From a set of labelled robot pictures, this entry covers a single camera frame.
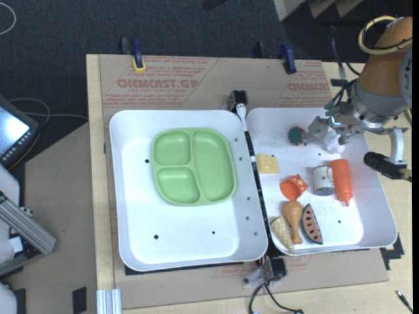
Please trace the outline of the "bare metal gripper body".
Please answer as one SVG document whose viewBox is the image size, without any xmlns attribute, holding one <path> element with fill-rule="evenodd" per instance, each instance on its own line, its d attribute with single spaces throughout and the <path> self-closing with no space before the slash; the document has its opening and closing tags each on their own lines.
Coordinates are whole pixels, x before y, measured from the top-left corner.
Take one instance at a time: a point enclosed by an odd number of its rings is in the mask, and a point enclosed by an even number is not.
<svg viewBox="0 0 419 314">
<path fill-rule="evenodd" d="M 377 135 L 388 134 L 382 122 L 371 121 L 368 116 L 365 116 L 368 113 L 359 113 L 352 107 L 336 107 L 328 111 L 329 125 L 343 137 L 352 137 L 364 131 Z"/>
</svg>

